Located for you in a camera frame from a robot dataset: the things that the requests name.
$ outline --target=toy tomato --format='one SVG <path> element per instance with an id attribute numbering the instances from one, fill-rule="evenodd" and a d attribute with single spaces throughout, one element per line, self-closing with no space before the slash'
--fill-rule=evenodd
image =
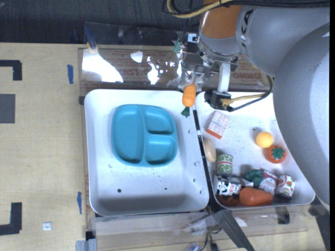
<path id="1" fill-rule="evenodd" d="M 279 164 L 286 158 L 286 151 L 279 145 L 272 145 L 266 150 L 266 159 Z"/>

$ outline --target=red tomato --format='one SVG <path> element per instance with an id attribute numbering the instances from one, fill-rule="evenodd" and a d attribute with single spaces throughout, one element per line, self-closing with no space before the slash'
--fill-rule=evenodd
<path id="1" fill-rule="evenodd" d="M 286 158 L 286 151 L 279 145 L 272 145 L 266 150 L 266 159 L 271 163 L 279 164 Z"/>

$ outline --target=blue plate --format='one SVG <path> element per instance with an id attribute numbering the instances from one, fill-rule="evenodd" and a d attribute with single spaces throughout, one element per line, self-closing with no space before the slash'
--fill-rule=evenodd
<path id="1" fill-rule="evenodd" d="M 164 166 L 177 154 L 176 125 L 162 108 L 122 105 L 111 123 L 111 144 L 116 158 L 126 165 Z"/>

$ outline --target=wooden table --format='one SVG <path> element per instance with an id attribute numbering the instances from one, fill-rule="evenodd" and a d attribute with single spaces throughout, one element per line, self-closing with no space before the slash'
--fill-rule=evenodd
<path id="1" fill-rule="evenodd" d="M 0 224 L 9 223 L 12 202 L 23 205 L 22 230 L 0 236 L 0 250 L 75 250 L 76 241 L 85 239 L 82 106 L 78 102 L 78 49 L 82 47 L 0 43 L 0 60 L 20 60 L 23 69 L 22 81 L 13 81 L 13 69 L 0 67 L 0 94 L 16 95 L 15 123 L 0 123 Z M 73 66 L 73 84 L 68 65 Z M 249 240 L 256 250 L 325 250 L 315 218 L 305 216 L 304 221 L 307 231 Z M 44 231 L 44 222 L 52 222 L 52 230 Z M 220 250 L 236 248 L 229 239 L 217 243 Z M 137 250 L 184 250 L 186 246 Z"/>

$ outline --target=gray square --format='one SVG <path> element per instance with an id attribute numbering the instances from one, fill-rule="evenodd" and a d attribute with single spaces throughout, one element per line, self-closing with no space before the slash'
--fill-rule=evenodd
<path id="1" fill-rule="evenodd" d="M 0 123 L 15 123 L 15 94 L 0 94 Z"/>

